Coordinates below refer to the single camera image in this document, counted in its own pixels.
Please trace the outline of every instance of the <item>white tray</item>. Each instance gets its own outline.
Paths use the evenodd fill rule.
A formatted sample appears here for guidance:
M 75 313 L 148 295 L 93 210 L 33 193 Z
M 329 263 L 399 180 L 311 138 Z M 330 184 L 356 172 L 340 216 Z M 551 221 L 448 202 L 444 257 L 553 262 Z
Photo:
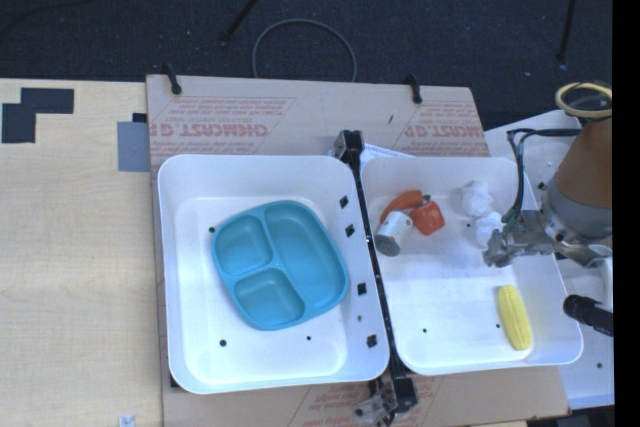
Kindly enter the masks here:
M 169 367 L 182 388 L 209 394 L 368 381 L 384 372 L 389 343 L 355 181 L 345 164 L 327 156 L 179 155 L 160 168 L 158 193 Z M 227 294 L 209 228 L 285 199 L 308 206 L 324 223 L 350 286 L 330 311 L 263 331 L 245 321 Z
M 575 361 L 582 335 L 562 310 L 567 291 L 555 257 L 523 256 L 507 267 L 487 267 L 473 218 L 460 207 L 460 191 L 473 180 L 489 186 L 493 210 L 502 214 L 513 204 L 517 169 L 507 159 L 382 157 L 363 166 L 373 233 L 384 207 L 408 189 L 430 194 L 446 220 L 428 237 L 414 229 L 398 256 L 378 253 L 400 359 L 424 375 Z M 528 181 L 523 208 L 536 208 Z M 496 292 L 506 284 L 518 288 L 530 319 L 533 345 L 526 351 L 514 350 L 500 325 Z

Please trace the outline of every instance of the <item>black fabric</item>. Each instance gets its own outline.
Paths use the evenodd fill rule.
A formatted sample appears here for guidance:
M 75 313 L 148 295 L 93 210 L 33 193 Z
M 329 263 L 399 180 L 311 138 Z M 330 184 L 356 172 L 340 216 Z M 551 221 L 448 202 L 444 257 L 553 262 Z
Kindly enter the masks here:
M 575 81 L 612 80 L 613 0 L 0 0 L 0 76 L 143 81 L 178 75 L 470 87 L 485 129 L 556 108 Z

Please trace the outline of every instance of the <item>wooden surface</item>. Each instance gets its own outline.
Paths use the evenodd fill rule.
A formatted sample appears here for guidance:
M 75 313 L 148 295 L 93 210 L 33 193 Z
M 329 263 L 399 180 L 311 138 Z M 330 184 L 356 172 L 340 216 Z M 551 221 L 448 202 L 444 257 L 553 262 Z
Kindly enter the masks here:
M 136 427 L 160 426 L 151 178 L 118 171 L 117 152 L 117 123 L 146 112 L 146 86 L 0 79 L 0 103 L 19 103 L 22 87 L 72 88 L 75 107 L 37 114 L 35 143 L 0 144 L 0 424 L 117 426 L 134 415 Z M 555 369 L 526 375 L 529 398 L 538 385 L 562 394 Z M 490 409 L 491 390 L 467 395 L 471 409 Z M 461 407 L 447 402 L 455 396 L 439 395 L 437 416 Z

